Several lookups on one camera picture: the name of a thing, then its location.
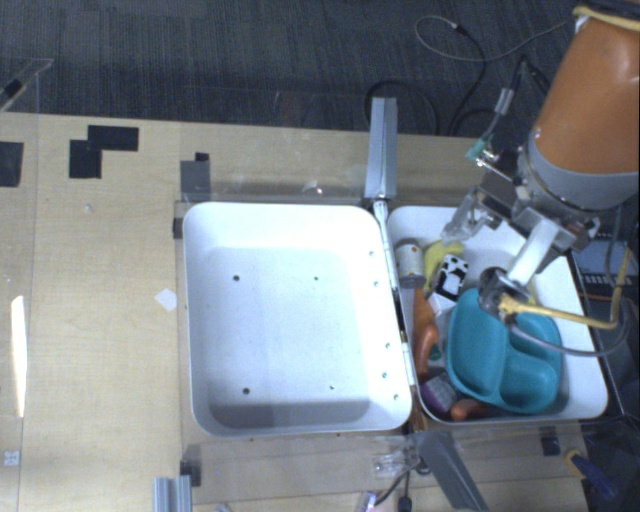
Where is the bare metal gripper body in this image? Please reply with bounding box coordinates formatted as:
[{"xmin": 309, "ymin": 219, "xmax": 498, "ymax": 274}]
[{"xmin": 469, "ymin": 147, "xmax": 602, "ymax": 254}]

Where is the yellow banana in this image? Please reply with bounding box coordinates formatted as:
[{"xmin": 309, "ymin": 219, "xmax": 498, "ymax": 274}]
[{"xmin": 422, "ymin": 239, "xmax": 466, "ymax": 292}]

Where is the black and white carton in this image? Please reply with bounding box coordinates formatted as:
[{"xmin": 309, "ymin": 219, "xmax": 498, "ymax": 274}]
[{"xmin": 432, "ymin": 253, "xmax": 471, "ymax": 302}]

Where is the white and grey small can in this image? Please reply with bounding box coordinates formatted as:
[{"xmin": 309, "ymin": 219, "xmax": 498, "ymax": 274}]
[{"xmin": 394, "ymin": 239, "xmax": 427, "ymax": 290}]

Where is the white packet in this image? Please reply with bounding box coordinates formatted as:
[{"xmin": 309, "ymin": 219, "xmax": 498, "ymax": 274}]
[{"xmin": 427, "ymin": 291, "xmax": 457, "ymax": 317}]

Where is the orange carrot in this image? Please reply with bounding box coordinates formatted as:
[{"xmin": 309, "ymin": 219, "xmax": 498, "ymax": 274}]
[{"xmin": 412, "ymin": 287, "xmax": 442, "ymax": 382}]

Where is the blue divided plate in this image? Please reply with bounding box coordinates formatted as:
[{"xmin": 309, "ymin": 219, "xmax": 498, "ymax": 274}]
[{"xmin": 444, "ymin": 287, "xmax": 564, "ymax": 416}]

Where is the purple packet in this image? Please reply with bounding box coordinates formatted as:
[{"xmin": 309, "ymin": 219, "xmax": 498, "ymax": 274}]
[{"xmin": 419, "ymin": 373, "xmax": 459, "ymax": 419}]

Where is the brown sausage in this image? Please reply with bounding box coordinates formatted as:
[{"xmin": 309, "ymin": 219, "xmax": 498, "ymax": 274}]
[{"xmin": 449, "ymin": 398, "xmax": 489, "ymax": 422}]

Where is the white plastic tray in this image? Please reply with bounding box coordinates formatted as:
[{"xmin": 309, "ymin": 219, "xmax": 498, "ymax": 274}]
[
  {"xmin": 386, "ymin": 205, "xmax": 610, "ymax": 427},
  {"xmin": 181, "ymin": 201, "xmax": 414, "ymax": 439}
]

